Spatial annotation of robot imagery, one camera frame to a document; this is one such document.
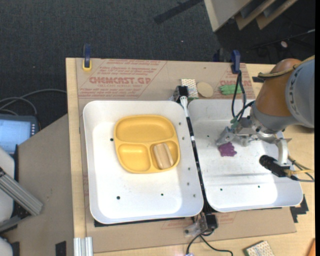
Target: black carpet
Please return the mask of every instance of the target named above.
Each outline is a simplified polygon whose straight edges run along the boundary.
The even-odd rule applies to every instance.
[[[84,43],[91,45],[93,58],[210,62],[220,50],[221,61],[229,61],[238,50],[245,63],[304,60],[315,54],[314,32],[288,41],[286,50],[278,43],[251,47],[314,29],[315,13],[315,0],[299,0],[262,30],[252,21],[239,31],[231,19],[213,32],[200,0],[1,1],[0,100],[41,89],[66,90],[65,58],[81,57]],[[67,113],[63,93],[27,99],[36,106],[42,128]],[[6,109],[33,114],[24,102]]]

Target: purple object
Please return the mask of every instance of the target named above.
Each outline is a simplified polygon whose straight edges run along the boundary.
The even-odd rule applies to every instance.
[[[222,157],[233,157],[237,153],[231,142],[218,146],[218,150]]]

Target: beige circular object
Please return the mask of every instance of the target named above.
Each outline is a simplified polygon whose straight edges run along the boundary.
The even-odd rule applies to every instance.
[[[203,97],[209,98],[214,95],[214,89],[211,87],[210,84],[206,82],[198,82],[196,84],[198,93],[200,93]]]

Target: yellow plate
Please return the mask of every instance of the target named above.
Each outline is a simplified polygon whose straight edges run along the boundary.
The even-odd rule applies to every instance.
[[[124,117],[116,122],[113,136],[118,160],[128,172],[138,174],[164,172],[177,166],[180,160],[175,127],[161,115],[143,114]],[[161,148],[167,150],[158,153]]]

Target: device screen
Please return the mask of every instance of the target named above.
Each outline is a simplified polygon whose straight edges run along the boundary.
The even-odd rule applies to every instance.
[[[21,120],[0,119],[0,146],[8,153],[13,154],[16,145],[30,138],[31,123]]]

